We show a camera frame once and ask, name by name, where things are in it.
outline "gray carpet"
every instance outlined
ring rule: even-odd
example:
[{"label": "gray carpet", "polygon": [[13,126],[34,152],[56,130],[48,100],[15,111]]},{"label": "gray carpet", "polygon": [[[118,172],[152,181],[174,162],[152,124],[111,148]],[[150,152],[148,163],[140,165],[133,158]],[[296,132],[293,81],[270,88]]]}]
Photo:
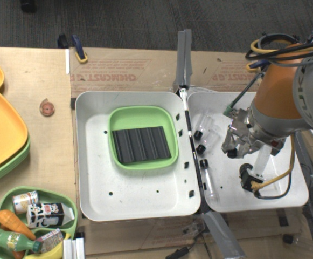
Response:
[{"label": "gray carpet", "polygon": [[0,46],[56,48],[59,34],[85,47],[176,50],[192,30],[193,51],[246,52],[263,32],[306,40],[313,0],[0,0]]}]

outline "yellow cable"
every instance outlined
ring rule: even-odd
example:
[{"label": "yellow cable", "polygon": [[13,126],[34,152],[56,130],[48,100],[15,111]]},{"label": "yellow cable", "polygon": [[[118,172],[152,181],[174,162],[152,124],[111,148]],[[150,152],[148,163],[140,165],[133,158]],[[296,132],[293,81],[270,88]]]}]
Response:
[{"label": "yellow cable", "polygon": [[[255,53],[259,53],[259,54],[265,54],[265,53],[271,53],[271,52],[276,52],[278,50],[267,50],[267,49],[259,49],[257,47],[255,47],[255,45],[258,43],[259,39],[253,41],[251,43],[251,50]],[[291,44],[291,42],[288,42],[286,40],[277,40],[275,42],[279,42],[279,43],[286,43],[286,44]],[[310,48],[305,48],[305,49],[301,49],[301,50],[298,50],[296,52],[307,52],[307,51],[313,51],[313,47],[310,47]]]},{"label": "yellow cable", "polygon": [[268,186],[268,185],[270,185],[270,184],[272,184],[272,183],[274,183],[274,182],[276,182],[276,181],[278,181],[280,179],[283,179],[285,176],[287,176],[287,175],[289,175],[291,173],[291,171],[294,168],[294,162],[295,162],[295,146],[294,146],[294,135],[293,134],[290,136],[290,142],[291,142],[291,154],[290,154],[289,169],[285,173],[277,176],[274,179],[271,179],[271,180],[269,180],[267,182],[264,182],[264,183],[258,183],[256,181],[252,181],[251,182],[252,190],[258,191],[258,190],[260,190],[261,188],[263,188],[265,186]]}]

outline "white plastic container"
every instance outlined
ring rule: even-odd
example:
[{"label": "white plastic container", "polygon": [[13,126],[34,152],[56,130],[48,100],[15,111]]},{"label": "white plastic container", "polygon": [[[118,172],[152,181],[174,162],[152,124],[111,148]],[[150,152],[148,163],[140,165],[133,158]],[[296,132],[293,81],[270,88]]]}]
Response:
[{"label": "white plastic container", "polygon": [[[230,119],[223,115],[226,106],[237,93],[194,92],[188,97],[191,123],[209,109],[214,124],[220,127],[221,141],[226,136]],[[236,104],[247,108],[255,93],[246,93]],[[115,164],[110,153],[107,125],[110,113],[124,106],[159,106],[168,111],[175,125],[179,156],[174,164],[152,170],[126,170]],[[119,221],[155,217],[186,216],[200,206],[197,173],[192,155],[183,102],[171,92],[84,92],[76,100],[76,122],[79,157],[80,206],[92,221]],[[244,159],[229,159],[221,143],[199,156],[207,159],[212,169],[213,191],[205,193],[208,205],[221,213],[268,208],[297,207],[308,200],[308,189],[296,159],[289,193],[277,200],[260,200],[240,185],[239,167],[254,164],[258,153]],[[289,167],[290,141],[269,160],[263,174],[274,178]],[[261,194],[280,195],[288,178],[265,187]]]}]

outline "toy carrot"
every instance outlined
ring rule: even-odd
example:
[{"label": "toy carrot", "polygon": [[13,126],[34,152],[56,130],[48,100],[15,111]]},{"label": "toy carrot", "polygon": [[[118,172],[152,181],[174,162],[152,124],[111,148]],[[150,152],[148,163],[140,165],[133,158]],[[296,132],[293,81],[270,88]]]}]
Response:
[{"label": "toy carrot", "polygon": [[[11,231],[8,227],[5,227],[4,225],[1,224],[0,226],[1,229],[3,229],[4,231]],[[11,251],[14,259],[22,259],[23,257],[25,257],[26,255],[26,251],[22,250],[22,251]]]},{"label": "toy carrot", "polygon": [[11,231],[24,234],[27,238],[35,240],[34,233],[20,220],[16,214],[8,209],[0,209],[0,223]]}]

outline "green plate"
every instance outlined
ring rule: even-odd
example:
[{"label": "green plate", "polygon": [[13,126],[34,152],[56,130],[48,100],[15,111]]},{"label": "green plate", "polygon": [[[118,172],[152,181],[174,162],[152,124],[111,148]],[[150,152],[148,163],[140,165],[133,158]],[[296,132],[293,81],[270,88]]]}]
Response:
[{"label": "green plate", "polygon": [[26,144],[16,154],[14,154],[9,160],[0,165],[0,178],[7,175],[15,167],[17,167],[29,154],[31,146],[31,139],[28,135]]},{"label": "green plate", "polygon": [[[0,208],[9,209],[14,212],[14,208],[12,204],[12,196],[27,193],[27,192],[34,191],[34,190],[38,191],[40,203],[62,202],[66,206],[73,209],[75,220],[69,223],[66,223],[64,226],[59,227],[59,229],[62,231],[63,236],[65,236],[66,233],[69,233],[71,234],[71,238],[74,238],[76,227],[77,227],[77,219],[78,219],[77,207],[76,207],[76,204],[71,199],[69,199],[68,197],[62,194],[58,194],[53,191],[35,188],[35,187],[32,188],[32,187],[27,187],[27,186],[20,186],[6,193],[6,195],[2,198],[0,202]],[[27,224],[26,214],[18,214],[17,216],[24,223]],[[44,228],[31,229],[31,231],[36,235],[37,238],[53,230],[55,230],[55,228],[44,227]],[[0,259],[14,259],[14,256],[12,255],[12,252],[10,250],[0,247]]]},{"label": "green plate", "polygon": [[[165,132],[170,158],[122,164],[118,161],[112,131],[159,127]],[[178,158],[178,141],[171,115],[157,106],[128,106],[114,110],[108,120],[108,140],[115,163],[125,169],[156,169],[172,165]]]}]

